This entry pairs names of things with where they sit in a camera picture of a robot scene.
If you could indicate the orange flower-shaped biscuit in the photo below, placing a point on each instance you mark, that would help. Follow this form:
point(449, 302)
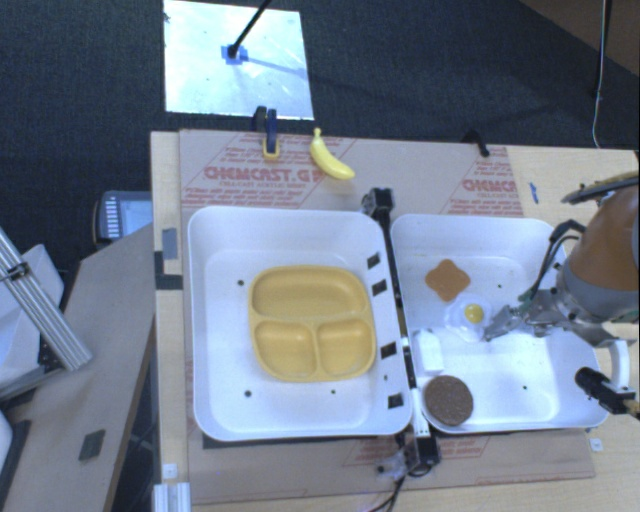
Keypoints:
point(447, 280)

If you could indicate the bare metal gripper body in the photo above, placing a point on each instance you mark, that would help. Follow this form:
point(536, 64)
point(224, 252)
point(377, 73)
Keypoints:
point(550, 310)

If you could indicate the white plastic tray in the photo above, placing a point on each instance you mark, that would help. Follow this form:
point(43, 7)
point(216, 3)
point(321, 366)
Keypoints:
point(510, 380)
point(225, 310)

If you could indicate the yellow divided plate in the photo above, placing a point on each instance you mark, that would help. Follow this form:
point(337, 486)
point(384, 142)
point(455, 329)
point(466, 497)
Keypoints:
point(312, 322)

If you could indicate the yellow banana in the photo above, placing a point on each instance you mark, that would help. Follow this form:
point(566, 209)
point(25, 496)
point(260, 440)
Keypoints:
point(329, 161)

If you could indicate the white fried egg yellow yolk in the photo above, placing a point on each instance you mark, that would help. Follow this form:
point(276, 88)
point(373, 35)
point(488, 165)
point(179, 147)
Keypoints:
point(467, 317)

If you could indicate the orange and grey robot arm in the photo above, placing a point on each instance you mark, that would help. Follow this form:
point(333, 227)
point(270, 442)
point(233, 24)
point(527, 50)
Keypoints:
point(607, 250)

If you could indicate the white plastic bottle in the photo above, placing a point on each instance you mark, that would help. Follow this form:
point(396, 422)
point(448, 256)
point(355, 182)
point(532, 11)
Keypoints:
point(430, 352)

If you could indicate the thin black and white rod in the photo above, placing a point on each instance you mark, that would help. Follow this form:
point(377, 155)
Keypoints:
point(397, 300)

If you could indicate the brown cardboard board red print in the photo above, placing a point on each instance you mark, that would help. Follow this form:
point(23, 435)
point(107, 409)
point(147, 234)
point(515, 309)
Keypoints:
point(410, 165)

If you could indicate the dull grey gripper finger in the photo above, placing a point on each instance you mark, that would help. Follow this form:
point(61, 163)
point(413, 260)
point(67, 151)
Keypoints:
point(500, 331)
point(501, 317)

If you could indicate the black cylinder on white bracket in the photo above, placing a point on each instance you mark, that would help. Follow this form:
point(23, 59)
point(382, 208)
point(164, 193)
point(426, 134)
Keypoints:
point(602, 382)

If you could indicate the brown round patty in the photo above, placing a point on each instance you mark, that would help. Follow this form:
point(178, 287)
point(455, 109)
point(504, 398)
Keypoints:
point(448, 400)

